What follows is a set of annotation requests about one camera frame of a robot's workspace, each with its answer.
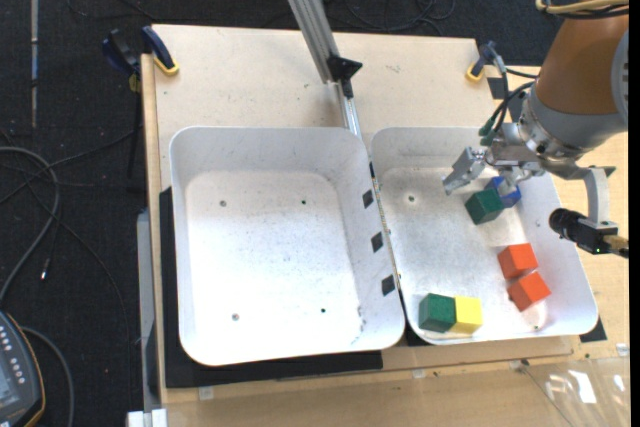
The blue cube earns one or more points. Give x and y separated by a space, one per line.
511 200

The black cylinder on white bracket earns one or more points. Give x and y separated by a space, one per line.
565 222

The yellow cube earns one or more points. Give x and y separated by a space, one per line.
468 315

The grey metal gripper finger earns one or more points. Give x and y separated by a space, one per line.
465 167
515 180

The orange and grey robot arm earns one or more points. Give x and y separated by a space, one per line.
585 55

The white plastic tray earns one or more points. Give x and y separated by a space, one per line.
450 260
270 255

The pale wood board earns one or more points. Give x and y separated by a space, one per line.
250 80

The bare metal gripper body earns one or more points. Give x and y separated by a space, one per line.
520 150

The orange cube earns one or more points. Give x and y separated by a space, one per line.
529 291
517 261

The green cube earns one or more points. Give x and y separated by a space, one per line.
484 207
436 313

